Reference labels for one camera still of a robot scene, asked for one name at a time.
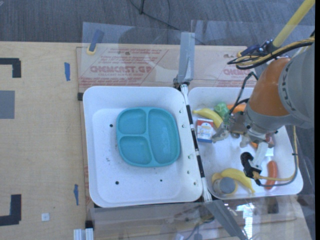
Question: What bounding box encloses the blue divided plate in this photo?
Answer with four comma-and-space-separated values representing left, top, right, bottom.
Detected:
115, 106, 182, 168

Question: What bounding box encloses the green broccoli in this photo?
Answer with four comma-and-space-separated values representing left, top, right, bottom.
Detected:
213, 102, 230, 120

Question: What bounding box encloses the yellow banana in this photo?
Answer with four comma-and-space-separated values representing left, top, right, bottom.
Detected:
192, 108, 224, 129
220, 167, 256, 195

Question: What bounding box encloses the yellow can grey lid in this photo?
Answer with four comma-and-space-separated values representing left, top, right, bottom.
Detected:
211, 172, 239, 195

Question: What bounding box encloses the white plastic tray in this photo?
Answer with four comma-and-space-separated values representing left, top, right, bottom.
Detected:
187, 86, 304, 201
82, 85, 204, 208

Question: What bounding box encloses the red and white carton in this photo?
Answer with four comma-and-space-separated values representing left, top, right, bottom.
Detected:
196, 118, 215, 144

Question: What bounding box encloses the brown cardboard board red print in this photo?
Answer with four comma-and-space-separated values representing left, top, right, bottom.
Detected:
76, 43, 261, 225

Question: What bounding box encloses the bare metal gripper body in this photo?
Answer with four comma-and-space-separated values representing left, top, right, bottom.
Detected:
228, 111, 274, 142

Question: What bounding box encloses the orange sausage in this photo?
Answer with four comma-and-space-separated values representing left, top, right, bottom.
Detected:
264, 160, 279, 191

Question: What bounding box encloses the orange carrot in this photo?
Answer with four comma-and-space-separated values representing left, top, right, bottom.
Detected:
226, 103, 247, 114

